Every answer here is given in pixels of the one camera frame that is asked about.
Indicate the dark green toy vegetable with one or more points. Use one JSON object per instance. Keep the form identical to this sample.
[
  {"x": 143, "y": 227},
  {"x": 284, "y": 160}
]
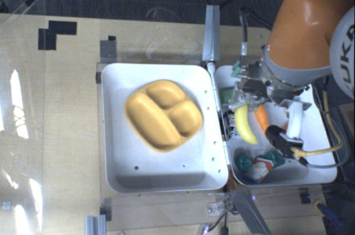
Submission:
[{"x": 276, "y": 158}]

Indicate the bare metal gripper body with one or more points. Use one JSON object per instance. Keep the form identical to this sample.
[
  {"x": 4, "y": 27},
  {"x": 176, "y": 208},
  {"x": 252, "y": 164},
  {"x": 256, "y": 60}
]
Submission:
[{"x": 256, "y": 84}]

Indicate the yellow divided plate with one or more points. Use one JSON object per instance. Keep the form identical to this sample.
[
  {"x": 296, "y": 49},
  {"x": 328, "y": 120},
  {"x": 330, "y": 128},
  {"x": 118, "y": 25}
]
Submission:
[{"x": 161, "y": 117}]

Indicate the green broccoli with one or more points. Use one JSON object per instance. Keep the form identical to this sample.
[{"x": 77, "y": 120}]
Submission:
[{"x": 243, "y": 162}]

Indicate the yellow banana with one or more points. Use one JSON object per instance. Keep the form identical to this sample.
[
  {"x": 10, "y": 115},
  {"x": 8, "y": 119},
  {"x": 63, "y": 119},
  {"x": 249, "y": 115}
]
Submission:
[{"x": 245, "y": 128}]

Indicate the pale wood board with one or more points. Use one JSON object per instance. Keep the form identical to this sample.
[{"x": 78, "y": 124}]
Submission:
[{"x": 155, "y": 42}]

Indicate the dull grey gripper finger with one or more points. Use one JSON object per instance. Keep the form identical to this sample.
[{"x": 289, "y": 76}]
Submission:
[
  {"x": 236, "y": 98},
  {"x": 256, "y": 104}
]

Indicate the white plastic tray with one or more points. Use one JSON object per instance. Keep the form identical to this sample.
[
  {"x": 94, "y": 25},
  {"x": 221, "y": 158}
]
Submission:
[
  {"x": 310, "y": 167},
  {"x": 166, "y": 170}
]

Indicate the black cylinder on white bracket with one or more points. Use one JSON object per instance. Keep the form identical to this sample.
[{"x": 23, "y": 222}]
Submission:
[{"x": 280, "y": 139}]

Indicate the white printed can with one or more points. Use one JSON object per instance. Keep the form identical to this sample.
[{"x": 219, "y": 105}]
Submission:
[{"x": 230, "y": 124}]

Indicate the orange carrot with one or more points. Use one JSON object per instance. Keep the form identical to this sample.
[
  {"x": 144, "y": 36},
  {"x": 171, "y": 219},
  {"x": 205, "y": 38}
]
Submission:
[{"x": 262, "y": 117}]

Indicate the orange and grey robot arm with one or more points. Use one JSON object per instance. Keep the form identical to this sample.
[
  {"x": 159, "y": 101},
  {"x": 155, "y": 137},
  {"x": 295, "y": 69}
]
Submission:
[{"x": 299, "y": 28}]

